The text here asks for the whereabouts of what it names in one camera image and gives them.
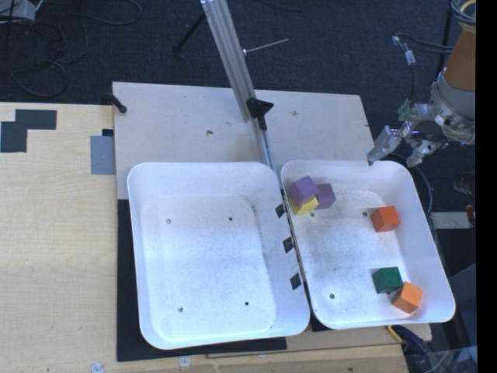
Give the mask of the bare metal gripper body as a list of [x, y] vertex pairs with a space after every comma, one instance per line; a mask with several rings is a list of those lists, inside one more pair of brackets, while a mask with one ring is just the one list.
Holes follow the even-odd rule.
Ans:
[[415, 103], [403, 111], [401, 121], [404, 123], [401, 134], [406, 138], [475, 144], [474, 121], [456, 114], [444, 104]]

